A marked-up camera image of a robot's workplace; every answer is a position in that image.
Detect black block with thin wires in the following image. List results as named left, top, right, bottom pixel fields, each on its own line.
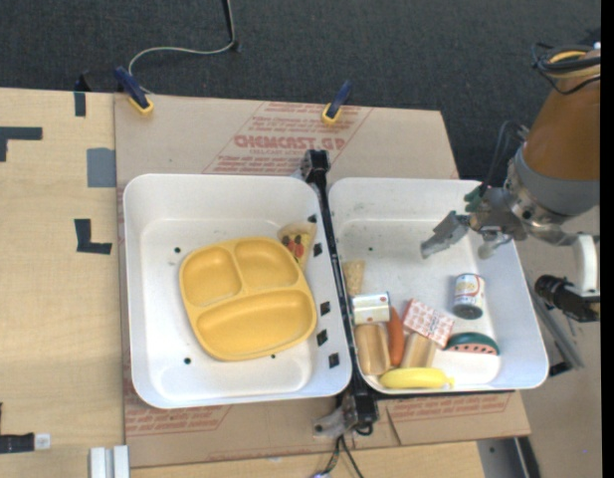
left=300, top=148, right=333, bottom=184
left=311, top=390, right=381, bottom=440

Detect beige waffle wedge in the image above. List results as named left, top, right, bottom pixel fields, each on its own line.
left=340, top=258, right=367, bottom=298

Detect orange carrot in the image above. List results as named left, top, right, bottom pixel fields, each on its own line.
left=386, top=306, right=407, bottom=368

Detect toy pizza slice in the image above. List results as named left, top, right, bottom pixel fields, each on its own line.
left=277, top=222, right=318, bottom=269

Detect brown cardboard board red print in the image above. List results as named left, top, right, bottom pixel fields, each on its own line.
left=112, top=92, right=532, bottom=469

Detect white plastic tray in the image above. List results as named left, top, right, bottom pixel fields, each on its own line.
left=326, top=176, right=551, bottom=396
left=121, top=172, right=353, bottom=410

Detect yellow divided plate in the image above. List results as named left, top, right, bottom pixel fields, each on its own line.
left=177, top=236, right=319, bottom=363

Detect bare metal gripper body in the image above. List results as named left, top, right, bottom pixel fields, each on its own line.
left=466, top=167, right=582, bottom=247

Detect white and gold carton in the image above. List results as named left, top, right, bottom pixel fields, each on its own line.
left=350, top=292, right=392, bottom=326

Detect green and red watermelon slice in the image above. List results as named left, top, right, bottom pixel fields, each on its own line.
left=444, top=332, right=502, bottom=358

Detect tan bread roll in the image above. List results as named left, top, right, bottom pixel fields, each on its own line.
left=399, top=331, right=438, bottom=369
left=352, top=322, right=393, bottom=377

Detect red and white checked packet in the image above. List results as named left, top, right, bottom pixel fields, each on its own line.
left=401, top=298, right=456, bottom=350

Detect thin black and white rod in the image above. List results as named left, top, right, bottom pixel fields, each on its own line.
left=313, top=174, right=368, bottom=398

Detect small white printed can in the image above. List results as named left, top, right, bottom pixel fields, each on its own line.
left=452, top=272, right=487, bottom=322

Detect black cylinder on white bracket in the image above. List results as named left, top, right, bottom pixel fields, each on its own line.
left=533, top=233, right=602, bottom=324

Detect yellow banana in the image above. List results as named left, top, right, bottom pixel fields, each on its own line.
left=378, top=366, right=456, bottom=391

